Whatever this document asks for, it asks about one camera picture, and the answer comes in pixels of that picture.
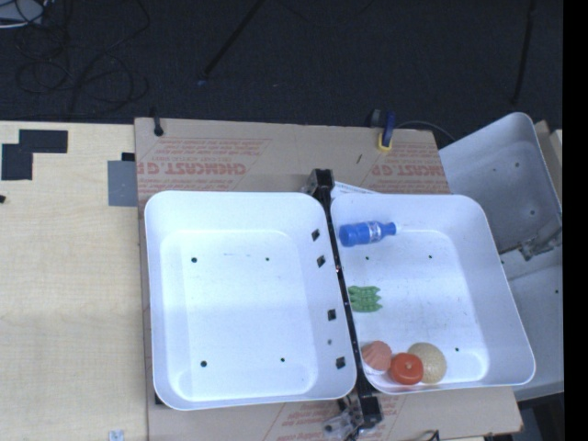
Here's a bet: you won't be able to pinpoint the blue plastic bottle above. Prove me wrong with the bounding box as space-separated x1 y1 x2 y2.
338 220 398 248

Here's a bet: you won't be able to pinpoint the brown cardboard board red print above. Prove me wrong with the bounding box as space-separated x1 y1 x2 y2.
133 117 525 441

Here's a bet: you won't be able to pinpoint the thin black rod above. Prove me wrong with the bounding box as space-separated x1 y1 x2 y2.
320 186 372 401

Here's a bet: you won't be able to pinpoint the white plastic tray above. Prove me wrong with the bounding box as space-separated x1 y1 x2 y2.
143 189 358 412
329 193 537 395

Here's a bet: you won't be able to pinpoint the green pea pods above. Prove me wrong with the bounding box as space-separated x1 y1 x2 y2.
347 285 384 313

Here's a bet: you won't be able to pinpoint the pink scallop shell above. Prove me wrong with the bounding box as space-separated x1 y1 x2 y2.
360 340 393 376

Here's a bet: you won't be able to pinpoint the red tomato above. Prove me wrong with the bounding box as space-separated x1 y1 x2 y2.
389 352 424 386

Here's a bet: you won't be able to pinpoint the beige round bread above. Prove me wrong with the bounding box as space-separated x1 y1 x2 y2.
406 342 448 385

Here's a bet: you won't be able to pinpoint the black block with thin wires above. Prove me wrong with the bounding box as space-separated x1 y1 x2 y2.
357 395 384 428
308 168 334 198

